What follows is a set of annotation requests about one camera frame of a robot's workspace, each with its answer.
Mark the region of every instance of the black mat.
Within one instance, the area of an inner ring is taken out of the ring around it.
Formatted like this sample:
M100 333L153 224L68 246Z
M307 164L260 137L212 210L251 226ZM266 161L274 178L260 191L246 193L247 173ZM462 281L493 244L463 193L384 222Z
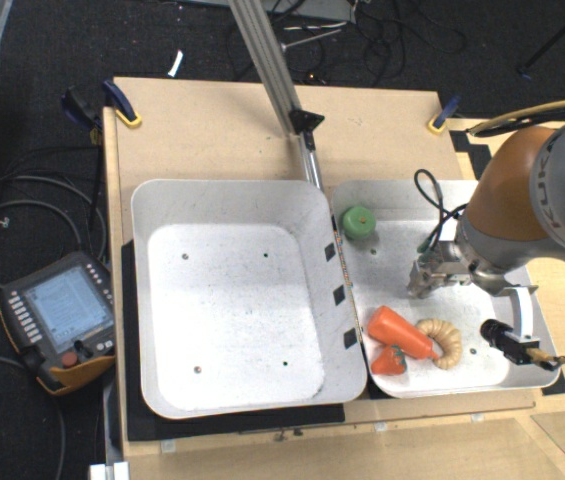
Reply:
M275 430L302 425L344 422L344 407L341 404L250 411L185 420L169 420L156 415L144 401L140 386L140 356L138 353L140 340L133 242L129 242L122 248L122 273L127 438L129 441Z

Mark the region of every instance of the red button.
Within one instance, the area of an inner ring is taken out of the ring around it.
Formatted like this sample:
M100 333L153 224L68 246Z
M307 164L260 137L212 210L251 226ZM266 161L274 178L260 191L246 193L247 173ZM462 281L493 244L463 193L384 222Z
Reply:
M78 355L75 352L69 350L62 354L62 366L64 368L73 368L78 362Z

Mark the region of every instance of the metal plate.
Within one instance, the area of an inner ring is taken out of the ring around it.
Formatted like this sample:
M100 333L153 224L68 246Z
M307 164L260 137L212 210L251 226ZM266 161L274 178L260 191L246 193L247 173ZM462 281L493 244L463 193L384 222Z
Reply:
M472 181L440 184L447 208L468 202L476 186ZM534 365L513 365L481 337L480 326L489 318L513 323L513 308L508 298L493 298L474 285L440 288L426 299L409 295L407 285L417 247L438 218L437 209L426 202L413 181L352 181L339 186L333 195L337 222L355 205L370 209L377 218L374 235L360 241L343 238L342 244L369 364L380 353L381 344L364 333L364 326L379 306L391 307L412 323L424 318L447 320L462 333L464 352L456 367L441 370L432 361L407 358L407 371L402 375L372 374L382 391L398 398L413 398L543 387L555 382L558 372L547 372ZM442 239L451 240L454 234L455 221L451 220L444 228ZM530 284L525 268L507 278L513 283ZM555 354L537 297L532 299L534 335L541 339L544 350Z
M154 180L132 198L142 392L166 418L341 403L365 385L326 198Z

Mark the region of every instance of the orange toy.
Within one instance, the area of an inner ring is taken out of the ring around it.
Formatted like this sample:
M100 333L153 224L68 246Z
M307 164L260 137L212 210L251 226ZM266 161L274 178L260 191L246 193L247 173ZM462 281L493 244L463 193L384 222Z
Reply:
M371 338L385 345L397 345L415 359L439 358L433 341L387 306L380 306L373 313L366 330Z
M380 355L371 364L371 373L376 375L400 375L405 371L404 352L397 345L384 347Z

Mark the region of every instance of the green object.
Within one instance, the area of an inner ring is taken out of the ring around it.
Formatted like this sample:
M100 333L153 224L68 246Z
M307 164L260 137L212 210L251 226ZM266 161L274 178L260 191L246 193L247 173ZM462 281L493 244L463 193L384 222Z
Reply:
M361 240L375 231L375 215L362 206L349 208L342 216L344 234L351 240Z

